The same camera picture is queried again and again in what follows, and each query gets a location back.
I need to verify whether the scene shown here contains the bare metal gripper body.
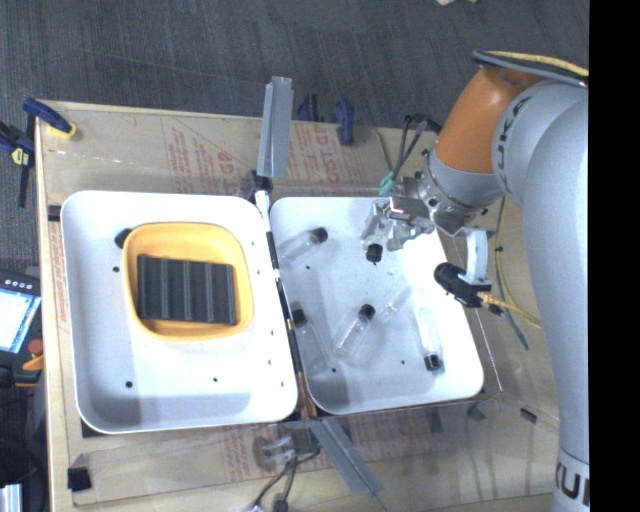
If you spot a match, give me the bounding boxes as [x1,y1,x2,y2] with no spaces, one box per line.
[372,174,442,237]

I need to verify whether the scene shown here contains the clear plastic bottle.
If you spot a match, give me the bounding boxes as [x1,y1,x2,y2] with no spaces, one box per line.
[378,286,414,324]

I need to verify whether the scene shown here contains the orange bowl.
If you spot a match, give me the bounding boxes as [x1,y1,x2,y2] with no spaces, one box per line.
[121,221,255,343]

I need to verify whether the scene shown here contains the white plastic tray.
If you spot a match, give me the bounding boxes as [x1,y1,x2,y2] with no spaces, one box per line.
[59,189,300,436]
[268,195,486,417]

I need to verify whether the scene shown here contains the black block with thin wires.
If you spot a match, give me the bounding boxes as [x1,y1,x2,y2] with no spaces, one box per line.
[278,421,322,454]

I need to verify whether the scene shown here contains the black cylinder on white bracket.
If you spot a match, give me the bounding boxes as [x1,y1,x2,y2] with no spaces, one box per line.
[433,227,494,309]

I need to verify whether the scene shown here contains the brown cardboard board, red print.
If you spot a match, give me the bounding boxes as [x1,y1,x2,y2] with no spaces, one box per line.
[33,98,562,512]

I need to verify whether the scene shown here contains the thin black and white rod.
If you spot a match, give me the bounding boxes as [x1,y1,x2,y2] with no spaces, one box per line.
[253,188,318,420]

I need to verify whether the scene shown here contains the black ribbed block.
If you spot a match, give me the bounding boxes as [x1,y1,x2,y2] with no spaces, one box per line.
[135,254,238,326]

